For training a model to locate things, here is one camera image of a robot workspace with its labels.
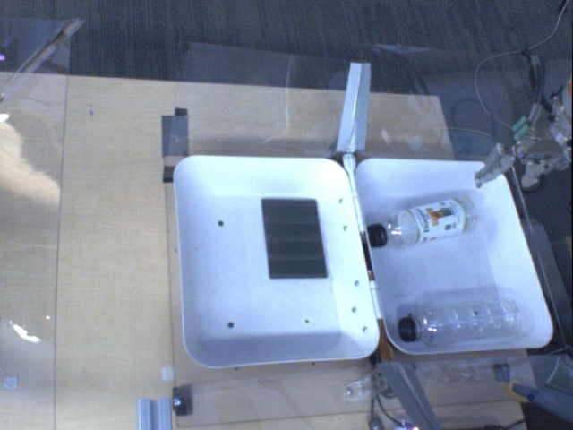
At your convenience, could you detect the clear plastic bottle, black cap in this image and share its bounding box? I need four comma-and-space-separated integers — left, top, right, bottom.
397, 297, 526, 347

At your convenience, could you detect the clear bottle with printed label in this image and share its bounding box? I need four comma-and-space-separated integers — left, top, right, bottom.
365, 196, 479, 249

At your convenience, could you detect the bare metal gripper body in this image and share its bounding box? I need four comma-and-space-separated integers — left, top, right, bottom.
513, 88, 573, 168

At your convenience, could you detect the white plastic tray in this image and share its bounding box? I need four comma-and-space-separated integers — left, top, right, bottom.
354, 157, 555, 355
172, 154, 381, 370

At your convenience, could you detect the dark grey ribbed rectangular pad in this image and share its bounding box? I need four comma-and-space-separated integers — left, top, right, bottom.
261, 197, 329, 280

